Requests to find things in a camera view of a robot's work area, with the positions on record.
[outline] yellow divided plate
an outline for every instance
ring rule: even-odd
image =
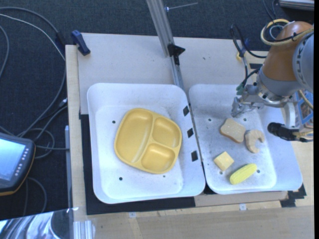
[[[114,149],[120,160],[140,170],[162,174],[177,160],[182,134],[172,120],[152,111],[129,110],[116,133]]]

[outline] table surface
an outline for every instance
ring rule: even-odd
[[[220,45],[223,40],[216,40]],[[228,56],[235,59],[235,52]],[[249,63],[262,60],[247,55]],[[300,238],[314,234],[314,145],[292,142],[307,195],[296,199],[295,208],[282,208],[280,200],[288,192],[257,192],[233,195],[195,196],[194,208],[137,213],[86,215],[85,186],[82,160],[80,87],[78,51],[75,45],[66,46],[67,91],[70,127],[70,154],[73,207],[79,221],[92,220],[95,238],[250,238],[258,231],[259,238]]]

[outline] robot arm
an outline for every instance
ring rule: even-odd
[[[234,98],[231,115],[237,118],[264,105],[284,108],[286,124],[271,123],[269,132],[285,140],[304,141],[307,135],[295,127],[293,94],[301,90],[314,92],[314,28],[302,21],[287,23],[273,42],[263,37],[264,30],[261,38],[271,48],[257,70],[256,82],[237,92],[239,97]]]

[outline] butter cube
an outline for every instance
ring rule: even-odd
[[[214,162],[220,168],[220,170],[225,171],[231,166],[232,163],[234,163],[234,159],[232,159],[232,157],[229,156],[226,151],[224,151],[214,159]]]

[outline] white tray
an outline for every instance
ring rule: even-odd
[[[115,204],[150,199],[190,197],[200,194],[205,177],[192,128],[185,92],[174,85],[97,83],[87,93],[93,189],[104,203]],[[122,118],[133,108],[144,108],[176,122],[182,131],[177,162],[165,174],[150,174],[123,163],[115,154],[115,135]],[[196,151],[198,159],[192,161]]]
[[[218,194],[234,194],[258,191],[296,190],[302,184],[302,176],[291,146],[267,131],[270,122],[283,122],[279,108],[264,107],[232,118],[230,113],[236,85],[194,85],[189,99],[197,130],[207,185]],[[246,130],[258,129],[265,135],[264,143],[257,143],[259,153],[251,153],[245,141],[235,143],[220,134],[219,129],[227,118],[245,126]],[[221,172],[213,159],[227,151],[235,162]],[[248,163],[255,163],[258,172],[249,179],[232,185],[230,175]]]

